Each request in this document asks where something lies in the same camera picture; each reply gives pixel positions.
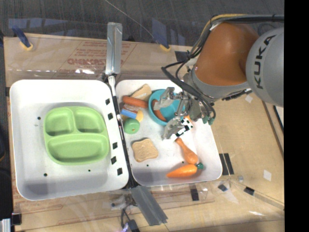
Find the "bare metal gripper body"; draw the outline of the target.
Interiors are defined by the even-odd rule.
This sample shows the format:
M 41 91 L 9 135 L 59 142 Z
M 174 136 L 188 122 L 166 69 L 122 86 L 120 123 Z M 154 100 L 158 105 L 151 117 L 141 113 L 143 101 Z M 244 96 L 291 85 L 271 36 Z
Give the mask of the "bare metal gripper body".
M 175 96 L 179 101 L 178 108 L 175 112 L 176 117 L 189 116 L 192 121 L 202 119 L 202 110 L 199 101 L 187 92 L 180 92 Z

